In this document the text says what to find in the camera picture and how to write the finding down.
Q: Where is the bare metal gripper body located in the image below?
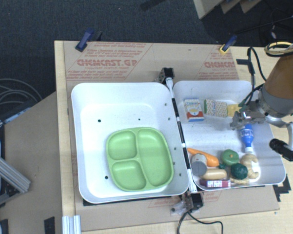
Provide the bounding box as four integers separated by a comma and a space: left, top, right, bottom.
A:
238, 100, 293, 128

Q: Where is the blue and white bottle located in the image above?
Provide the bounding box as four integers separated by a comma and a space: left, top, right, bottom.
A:
238, 123, 255, 155

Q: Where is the white plastic tray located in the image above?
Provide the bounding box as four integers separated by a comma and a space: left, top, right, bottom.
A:
70, 81, 190, 204
172, 79, 287, 192

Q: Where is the yellow patterned carton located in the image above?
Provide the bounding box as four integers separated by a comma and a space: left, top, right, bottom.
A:
203, 98, 242, 118

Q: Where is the green round toy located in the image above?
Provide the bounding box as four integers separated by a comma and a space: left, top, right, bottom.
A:
220, 149, 240, 167

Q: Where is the beige croissant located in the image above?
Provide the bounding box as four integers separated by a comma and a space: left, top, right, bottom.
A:
239, 153, 261, 180

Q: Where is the orange carrot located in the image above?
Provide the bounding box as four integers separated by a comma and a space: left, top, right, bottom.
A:
187, 147, 226, 169

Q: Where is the white red blue carton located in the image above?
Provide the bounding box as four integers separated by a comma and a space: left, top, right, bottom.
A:
183, 98, 205, 123

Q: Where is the dark green broccoli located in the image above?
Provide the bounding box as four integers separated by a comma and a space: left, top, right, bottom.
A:
230, 163, 251, 185

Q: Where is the tan sausage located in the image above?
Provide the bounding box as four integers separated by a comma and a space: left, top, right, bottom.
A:
200, 168, 228, 181

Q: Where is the small grey can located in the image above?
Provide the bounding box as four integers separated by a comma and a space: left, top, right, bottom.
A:
191, 153, 208, 176

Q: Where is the thin black and white rod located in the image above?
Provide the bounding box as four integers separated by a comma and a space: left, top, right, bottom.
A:
166, 78, 197, 193

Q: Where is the pink packet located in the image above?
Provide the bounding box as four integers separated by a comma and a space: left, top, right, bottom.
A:
199, 179, 232, 188

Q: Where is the green divided plate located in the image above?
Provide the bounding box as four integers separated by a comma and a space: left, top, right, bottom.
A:
105, 127, 175, 193

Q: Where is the brown cardboard board red print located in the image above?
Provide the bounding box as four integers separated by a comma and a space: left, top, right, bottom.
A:
63, 40, 281, 232

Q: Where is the black cylinder on white bracket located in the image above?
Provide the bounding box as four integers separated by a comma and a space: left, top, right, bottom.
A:
265, 116, 293, 162

